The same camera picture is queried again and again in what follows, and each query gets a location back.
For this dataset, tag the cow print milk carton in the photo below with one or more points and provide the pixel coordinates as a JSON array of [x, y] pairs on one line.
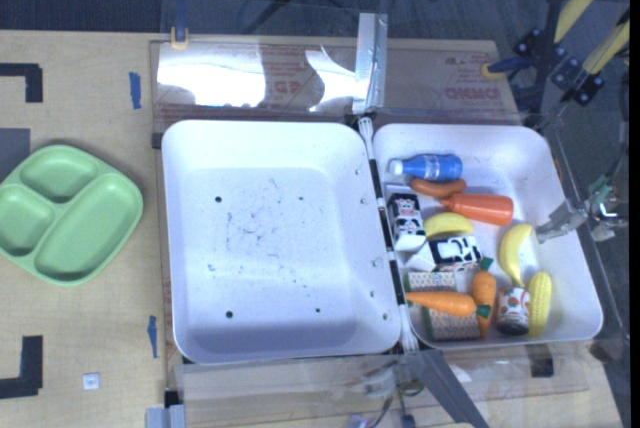
[[406, 221], [452, 251]]

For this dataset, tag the small can orange print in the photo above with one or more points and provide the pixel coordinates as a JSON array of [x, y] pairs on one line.
[[513, 311]]

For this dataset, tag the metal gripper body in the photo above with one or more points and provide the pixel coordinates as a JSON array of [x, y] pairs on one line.
[[605, 213]]

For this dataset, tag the blue bottle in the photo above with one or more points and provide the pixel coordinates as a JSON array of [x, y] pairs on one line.
[[434, 167]]

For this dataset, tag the yellow corn cob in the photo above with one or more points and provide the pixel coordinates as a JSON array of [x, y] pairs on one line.
[[540, 303]]

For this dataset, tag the brown cardboard board red print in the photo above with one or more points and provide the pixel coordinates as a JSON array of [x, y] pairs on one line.
[[435, 81]]

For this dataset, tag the patterned green and orange packet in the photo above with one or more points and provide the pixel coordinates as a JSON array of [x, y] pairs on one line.
[[452, 326], [430, 281]]

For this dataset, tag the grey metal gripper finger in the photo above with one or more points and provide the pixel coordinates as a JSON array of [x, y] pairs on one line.
[[562, 227], [564, 212]]

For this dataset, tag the short yellow banana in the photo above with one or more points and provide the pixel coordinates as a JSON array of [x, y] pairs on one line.
[[446, 223]]

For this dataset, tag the green divided plate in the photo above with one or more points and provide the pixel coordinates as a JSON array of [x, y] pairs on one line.
[[85, 226]]

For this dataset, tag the orange carrot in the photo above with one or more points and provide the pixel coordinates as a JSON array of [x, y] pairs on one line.
[[442, 302], [484, 288]]

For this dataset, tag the orange bottle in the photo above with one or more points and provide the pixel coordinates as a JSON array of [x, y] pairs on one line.
[[482, 209]]

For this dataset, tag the brown sausage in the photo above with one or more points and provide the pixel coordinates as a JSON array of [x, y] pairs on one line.
[[436, 188]]

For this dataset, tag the white plastic tray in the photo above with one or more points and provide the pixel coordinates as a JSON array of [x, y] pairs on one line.
[[505, 151], [280, 236]]

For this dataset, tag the long yellow banana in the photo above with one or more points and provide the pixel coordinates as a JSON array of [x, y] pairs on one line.
[[511, 248]]

